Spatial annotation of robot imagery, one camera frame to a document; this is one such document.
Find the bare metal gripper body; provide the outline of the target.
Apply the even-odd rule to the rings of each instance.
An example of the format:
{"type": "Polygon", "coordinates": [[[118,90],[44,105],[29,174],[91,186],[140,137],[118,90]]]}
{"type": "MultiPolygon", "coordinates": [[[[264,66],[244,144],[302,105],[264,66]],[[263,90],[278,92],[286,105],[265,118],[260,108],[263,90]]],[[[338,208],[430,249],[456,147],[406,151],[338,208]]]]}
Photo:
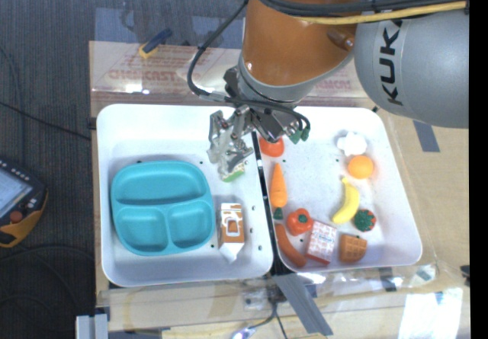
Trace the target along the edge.
{"type": "Polygon", "coordinates": [[[251,108],[251,121],[259,134],[270,143],[298,131],[302,120],[291,112],[263,107],[251,108]]]}

